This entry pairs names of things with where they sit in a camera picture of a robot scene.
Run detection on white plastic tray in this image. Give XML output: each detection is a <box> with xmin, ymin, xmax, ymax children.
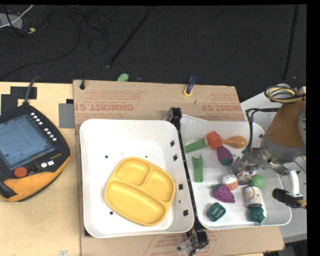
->
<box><xmin>79</xmin><ymin>118</ymin><xmax>196</xmax><ymax>239</ymax></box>
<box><xmin>179</xmin><ymin>114</ymin><xmax>293</xmax><ymax>231</ymax></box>

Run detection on brown cardboard board red print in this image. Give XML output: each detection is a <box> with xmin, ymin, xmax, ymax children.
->
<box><xmin>72</xmin><ymin>79</ymin><xmax>286</xmax><ymax>256</ymax></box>

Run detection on black block with wires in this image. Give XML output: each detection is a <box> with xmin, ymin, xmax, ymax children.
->
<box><xmin>186</xmin><ymin>228</ymin><xmax>210</xmax><ymax>251</ymax></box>

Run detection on green celery stick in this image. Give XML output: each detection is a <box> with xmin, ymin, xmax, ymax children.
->
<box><xmin>184</xmin><ymin>137</ymin><xmax>209</xmax><ymax>154</ymax></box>
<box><xmin>191</xmin><ymin>155</ymin><xmax>205</xmax><ymax>184</ymax></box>

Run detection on purple grapes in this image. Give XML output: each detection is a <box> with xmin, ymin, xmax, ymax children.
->
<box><xmin>216</xmin><ymin>145</ymin><xmax>234</xmax><ymax>167</ymax></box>
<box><xmin>212</xmin><ymin>183</ymin><xmax>236</xmax><ymax>204</ymax></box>

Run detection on black cylinder on white bracket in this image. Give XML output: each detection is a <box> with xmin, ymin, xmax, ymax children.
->
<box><xmin>271</xmin><ymin>169</ymin><xmax>305</xmax><ymax>209</ymax></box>

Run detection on white and orange can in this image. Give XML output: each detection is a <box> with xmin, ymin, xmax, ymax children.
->
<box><xmin>243</xmin><ymin>185</ymin><xmax>265</xmax><ymax>209</ymax></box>

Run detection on yellow divided plate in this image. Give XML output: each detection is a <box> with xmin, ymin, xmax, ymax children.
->
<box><xmin>104</xmin><ymin>156</ymin><xmax>177</xmax><ymax>227</ymax></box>

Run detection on small red and white can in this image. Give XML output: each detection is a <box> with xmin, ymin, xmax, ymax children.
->
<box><xmin>236</xmin><ymin>169</ymin><xmax>253</xmax><ymax>186</ymax></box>

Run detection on white and pink cupcake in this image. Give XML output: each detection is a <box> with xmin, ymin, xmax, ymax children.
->
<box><xmin>221</xmin><ymin>173</ymin><xmax>239</xmax><ymax>192</ymax></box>

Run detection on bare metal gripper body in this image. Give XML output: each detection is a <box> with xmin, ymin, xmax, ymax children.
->
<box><xmin>246</xmin><ymin>147</ymin><xmax>286</xmax><ymax>175</ymax></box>

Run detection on green lime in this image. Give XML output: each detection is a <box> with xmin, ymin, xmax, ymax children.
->
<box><xmin>249</xmin><ymin>173</ymin><xmax>267</xmax><ymax>190</ymax></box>

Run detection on orange bell pepper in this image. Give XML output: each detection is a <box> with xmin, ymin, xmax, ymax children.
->
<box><xmin>206</xmin><ymin>131</ymin><xmax>224</xmax><ymax>151</ymax></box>

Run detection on dark green bell pepper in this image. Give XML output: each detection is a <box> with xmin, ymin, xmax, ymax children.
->
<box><xmin>206</xmin><ymin>202</ymin><xmax>227</xmax><ymax>222</ymax></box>

